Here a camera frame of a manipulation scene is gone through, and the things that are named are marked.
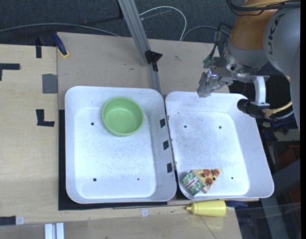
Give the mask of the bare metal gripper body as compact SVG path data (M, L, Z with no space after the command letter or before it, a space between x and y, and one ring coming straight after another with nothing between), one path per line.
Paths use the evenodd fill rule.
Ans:
M225 58L213 57L209 65L208 79L217 85L231 85L233 81L245 82L246 75L238 73L234 65L234 70L231 70L231 66Z

